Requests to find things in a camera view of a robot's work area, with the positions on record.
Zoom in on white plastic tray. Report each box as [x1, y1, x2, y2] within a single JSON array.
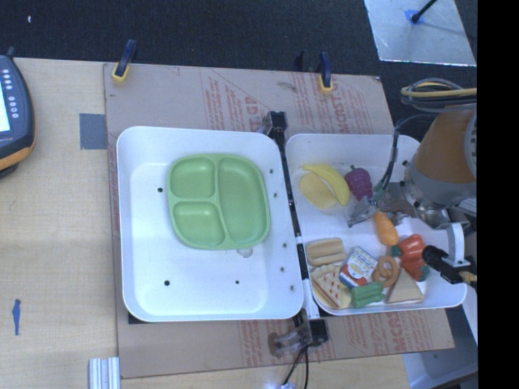
[[285, 133, 469, 317], [116, 126, 306, 323]]

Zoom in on tan hot dog bun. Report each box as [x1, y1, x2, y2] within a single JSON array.
[[305, 237, 348, 268]]

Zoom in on purple grapes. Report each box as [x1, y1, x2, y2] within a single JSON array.
[[344, 165, 374, 202]]

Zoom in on orange carrot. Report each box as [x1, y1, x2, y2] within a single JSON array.
[[373, 210, 400, 247]]

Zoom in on green pea pod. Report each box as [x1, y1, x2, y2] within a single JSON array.
[[350, 281, 385, 310]]

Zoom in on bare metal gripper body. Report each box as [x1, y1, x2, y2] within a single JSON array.
[[376, 182, 452, 231]]

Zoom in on black cylinder on white bracket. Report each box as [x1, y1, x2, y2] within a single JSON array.
[[421, 221, 476, 285]]

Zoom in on small white and red carton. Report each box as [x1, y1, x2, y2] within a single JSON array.
[[338, 246, 379, 289]]

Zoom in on orange bell pepper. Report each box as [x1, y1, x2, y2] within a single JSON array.
[[390, 233, 431, 282]]

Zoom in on brown cardboard board, red print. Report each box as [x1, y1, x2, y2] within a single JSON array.
[[102, 62, 456, 380]]

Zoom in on green divided plate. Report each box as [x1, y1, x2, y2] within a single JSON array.
[[166, 153, 272, 252]]

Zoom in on black block with thin wires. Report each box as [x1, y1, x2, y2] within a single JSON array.
[[309, 318, 329, 346], [262, 110, 290, 138]]

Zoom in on tan sandwich wedge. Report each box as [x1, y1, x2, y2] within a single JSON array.
[[384, 267, 426, 306]]

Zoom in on yellow round slice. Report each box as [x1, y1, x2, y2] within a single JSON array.
[[298, 172, 339, 212]]

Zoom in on brown pretzel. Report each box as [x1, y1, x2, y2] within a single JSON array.
[[371, 254, 401, 288]]

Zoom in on yellow banana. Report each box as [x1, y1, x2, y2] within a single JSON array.
[[302, 163, 351, 207]]

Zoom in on thin black and white rod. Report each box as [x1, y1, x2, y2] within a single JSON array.
[[273, 130, 320, 320]]

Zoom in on yellow pizza slice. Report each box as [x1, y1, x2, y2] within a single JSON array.
[[310, 263, 352, 310]]

